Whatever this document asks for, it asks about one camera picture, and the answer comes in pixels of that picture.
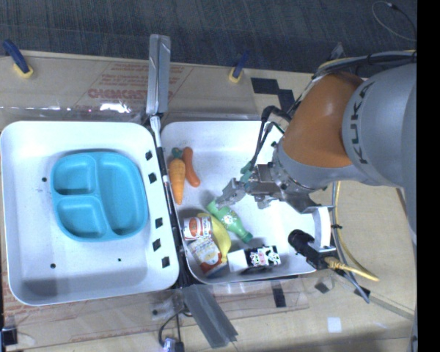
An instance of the orange carrot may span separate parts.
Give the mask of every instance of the orange carrot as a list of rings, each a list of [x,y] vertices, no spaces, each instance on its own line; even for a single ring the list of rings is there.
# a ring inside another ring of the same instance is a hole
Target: orange carrot
[[[173,197],[178,205],[183,202],[184,180],[186,178],[186,165],[182,159],[174,158],[168,166],[169,179],[171,181],[171,189]]]
[[[194,151],[190,147],[186,147],[183,150],[183,161],[186,164],[186,179],[189,184],[193,187],[200,185],[200,180],[197,177],[194,167],[192,165],[192,157],[194,156]]]

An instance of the green tube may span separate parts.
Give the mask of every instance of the green tube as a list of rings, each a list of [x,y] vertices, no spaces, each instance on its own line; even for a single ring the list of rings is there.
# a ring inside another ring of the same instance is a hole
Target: green tube
[[[235,233],[244,243],[250,242],[252,234],[244,229],[240,217],[231,208],[225,206],[219,210],[216,207],[215,200],[213,200],[207,205],[207,210],[213,214],[228,231]]]

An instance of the blue bowl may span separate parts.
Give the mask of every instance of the blue bowl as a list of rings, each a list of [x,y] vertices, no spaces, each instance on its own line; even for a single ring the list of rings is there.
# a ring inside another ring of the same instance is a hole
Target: blue bowl
[[[140,171],[119,153],[77,153],[59,159],[51,172],[51,193],[57,224],[77,241],[127,238],[148,220]]]

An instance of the can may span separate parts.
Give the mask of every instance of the can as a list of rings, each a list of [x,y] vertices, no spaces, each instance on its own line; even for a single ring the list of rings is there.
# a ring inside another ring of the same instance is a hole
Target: can
[[[188,241],[212,238],[212,219],[209,216],[184,218],[183,236]]]

